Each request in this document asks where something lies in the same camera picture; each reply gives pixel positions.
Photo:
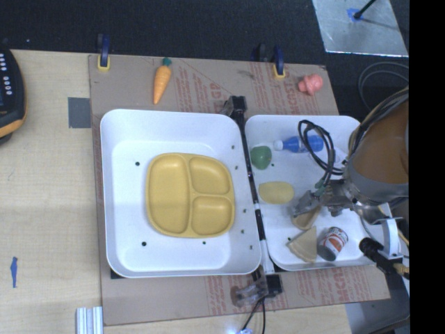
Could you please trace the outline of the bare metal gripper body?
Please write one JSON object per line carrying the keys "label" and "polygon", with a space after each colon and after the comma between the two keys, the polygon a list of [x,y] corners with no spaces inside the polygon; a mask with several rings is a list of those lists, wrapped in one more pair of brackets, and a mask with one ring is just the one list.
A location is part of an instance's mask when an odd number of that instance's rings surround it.
{"label": "bare metal gripper body", "polygon": [[316,192],[316,195],[319,197],[321,206],[326,209],[329,202],[348,202],[348,209],[344,210],[356,213],[367,223],[381,223],[391,218],[391,210],[387,203],[380,204],[370,200],[348,180],[330,180],[328,185]]}

